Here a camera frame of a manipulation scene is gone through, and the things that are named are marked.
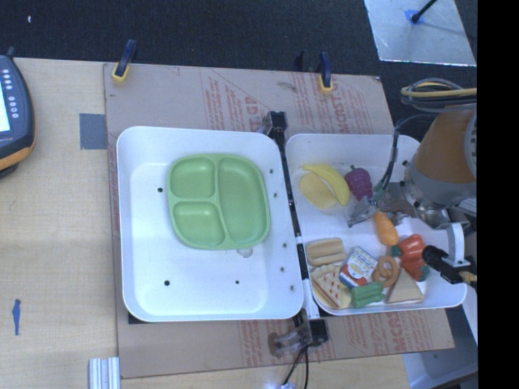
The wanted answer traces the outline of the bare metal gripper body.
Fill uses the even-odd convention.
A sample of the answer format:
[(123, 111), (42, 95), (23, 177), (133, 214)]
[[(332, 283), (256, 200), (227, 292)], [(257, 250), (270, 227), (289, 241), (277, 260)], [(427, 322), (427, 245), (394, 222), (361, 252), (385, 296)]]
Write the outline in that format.
[(445, 206), (431, 201), (412, 182), (390, 182), (376, 192), (376, 205), (382, 212), (405, 212), (431, 229), (446, 229), (451, 218)]

